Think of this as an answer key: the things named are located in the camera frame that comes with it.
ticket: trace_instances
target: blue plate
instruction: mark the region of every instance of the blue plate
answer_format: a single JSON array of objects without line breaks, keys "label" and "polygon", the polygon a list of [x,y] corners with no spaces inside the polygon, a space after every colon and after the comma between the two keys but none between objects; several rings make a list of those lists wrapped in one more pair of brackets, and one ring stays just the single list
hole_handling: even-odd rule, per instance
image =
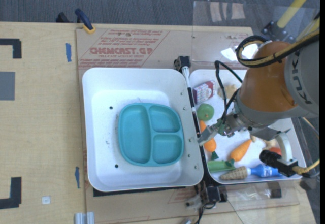
[{"label": "blue plate", "polygon": [[119,115],[118,140],[122,156],[138,166],[167,166],[184,152],[183,128],[170,107],[133,103]]}]

